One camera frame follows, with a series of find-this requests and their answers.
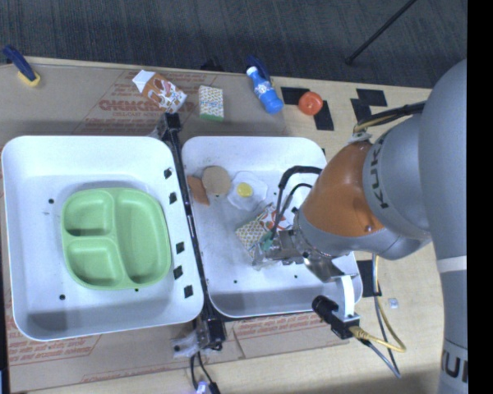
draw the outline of orange ball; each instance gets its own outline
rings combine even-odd
[[[299,98],[297,107],[306,115],[316,115],[323,108],[323,99],[309,90]]]

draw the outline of bottle label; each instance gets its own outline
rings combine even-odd
[[[254,93],[257,95],[258,98],[261,97],[262,94],[265,94],[269,90],[272,90],[272,85],[270,84],[269,81],[264,81],[259,83],[255,88],[254,88]]]

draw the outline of water bottle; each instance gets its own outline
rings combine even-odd
[[[254,83],[254,93],[265,105],[265,110],[268,114],[276,114],[283,109],[283,101],[279,99],[278,94],[267,79],[261,77],[257,67],[250,67],[246,71],[246,75],[252,79]]]

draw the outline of green plate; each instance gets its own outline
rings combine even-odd
[[[144,191],[78,191],[62,207],[61,229],[67,269],[83,286],[139,288],[160,281],[170,269],[164,212]]]

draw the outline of dark gray floor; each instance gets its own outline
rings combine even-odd
[[[431,88],[467,56],[468,0],[0,0],[0,62],[25,55]]]

